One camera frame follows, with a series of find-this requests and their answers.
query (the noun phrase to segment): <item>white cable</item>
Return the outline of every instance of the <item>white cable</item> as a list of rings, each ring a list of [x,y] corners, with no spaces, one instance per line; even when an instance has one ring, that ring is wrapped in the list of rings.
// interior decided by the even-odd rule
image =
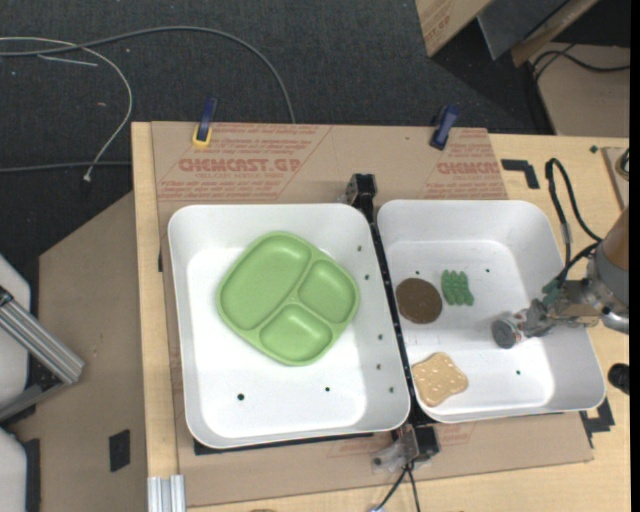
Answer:
[[[74,43],[70,43],[68,41],[58,41],[56,39],[47,39],[47,38],[44,38],[44,37],[28,37],[28,36],[24,36],[24,37],[22,37],[22,36],[0,37],[0,43],[3,42],[3,41],[40,41],[40,42],[45,42],[45,43],[62,44],[62,45],[66,45],[66,46],[76,46]],[[98,152],[96,157],[93,159],[93,163],[95,164],[96,162],[98,162],[98,160],[100,160],[100,158],[102,157],[104,152],[107,150],[107,148],[111,145],[111,143],[114,141],[114,139],[120,134],[122,129],[129,122],[129,119],[131,118],[131,114],[133,113],[133,91],[131,90],[131,85],[129,84],[129,81],[126,79],[126,77],[124,76],[124,74],[122,73],[120,68],[118,66],[116,66],[111,60],[109,60],[107,57],[105,57],[101,53],[96,52],[95,50],[91,50],[89,48],[82,48],[82,50],[87,52],[87,53],[90,53],[91,55],[94,55],[95,57],[98,57],[102,61],[104,61],[107,64],[109,64],[109,66],[111,66],[115,70],[115,72],[118,74],[118,76],[120,77],[120,79],[124,83],[124,86],[127,88],[127,94],[129,96],[129,108],[127,109],[127,113],[125,114],[124,118],[122,119],[122,122],[120,123],[120,125],[116,128],[116,130],[113,132],[111,137],[109,137],[107,142],[104,144],[104,146],[102,146],[102,148],[100,149],[100,151]],[[65,62],[65,63],[68,63],[68,64],[78,64],[79,63],[79,62],[69,61],[69,60],[65,60],[65,59],[56,59],[56,62]],[[88,182],[91,181],[91,172],[93,171],[93,168],[94,168],[94,166],[91,165],[89,167],[89,169],[87,169],[87,172],[83,176],[83,179],[85,181],[88,181]]]

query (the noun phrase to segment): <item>black fabric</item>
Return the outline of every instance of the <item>black fabric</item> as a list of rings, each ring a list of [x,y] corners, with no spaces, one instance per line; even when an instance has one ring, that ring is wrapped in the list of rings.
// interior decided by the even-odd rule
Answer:
[[[610,24],[629,22],[610,11]],[[0,37],[83,42],[160,25],[216,28],[253,44],[280,72],[300,123],[428,125],[456,104],[459,125],[548,131],[526,69],[494,62],[477,22],[427,58],[411,0],[0,1]],[[213,94],[219,121],[289,122],[267,68],[219,37],[174,32],[95,50],[129,79],[135,121],[197,120]],[[92,160],[120,123],[127,95],[115,72],[82,52],[61,57],[100,65],[0,58],[0,168]],[[103,158],[129,160],[130,145],[127,128]],[[90,185],[84,172],[0,173],[0,254],[18,270],[132,188],[127,168],[98,168]]]

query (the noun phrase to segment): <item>divided green plate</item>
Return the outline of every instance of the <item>divided green plate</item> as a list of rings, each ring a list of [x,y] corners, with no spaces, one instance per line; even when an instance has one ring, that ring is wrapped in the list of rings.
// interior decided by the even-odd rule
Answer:
[[[218,286],[224,321],[268,356],[288,365],[322,357],[353,319],[360,294],[349,273],[299,236],[255,240]]]

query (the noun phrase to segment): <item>toy bread slice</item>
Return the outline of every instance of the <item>toy bread slice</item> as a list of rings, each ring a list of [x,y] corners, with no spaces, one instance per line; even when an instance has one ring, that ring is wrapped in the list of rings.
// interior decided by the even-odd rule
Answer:
[[[429,407],[441,404],[451,395],[462,393],[469,386],[467,376],[451,358],[437,352],[411,367],[418,395]]]

